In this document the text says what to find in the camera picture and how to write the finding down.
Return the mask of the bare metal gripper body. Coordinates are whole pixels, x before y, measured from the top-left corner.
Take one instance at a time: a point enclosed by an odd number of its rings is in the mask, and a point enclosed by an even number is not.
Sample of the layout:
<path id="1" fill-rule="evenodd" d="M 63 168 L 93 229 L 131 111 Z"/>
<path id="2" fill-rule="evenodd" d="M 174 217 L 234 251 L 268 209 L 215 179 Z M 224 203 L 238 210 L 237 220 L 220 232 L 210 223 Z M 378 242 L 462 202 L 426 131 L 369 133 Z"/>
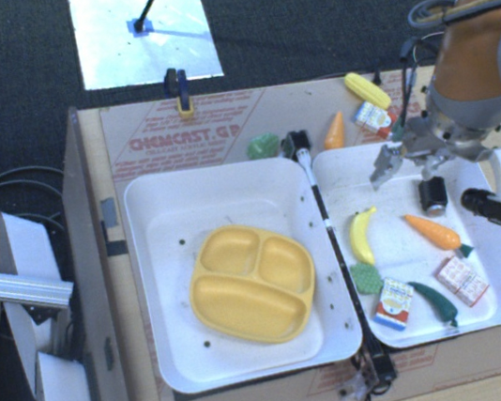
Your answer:
<path id="1" fill-rule="evenodd" d="M 456 111 L 454 116 L 436 112 L 410 117 L 398 134 L 403 156 L 422 166 L 424 159 L 434 155 L 442 155 L 445 162 L 458 158 L 485 162 L 492 155 L 492 150 L 483 144 L 491 129 L 482 111 L 472 107 Z"/>

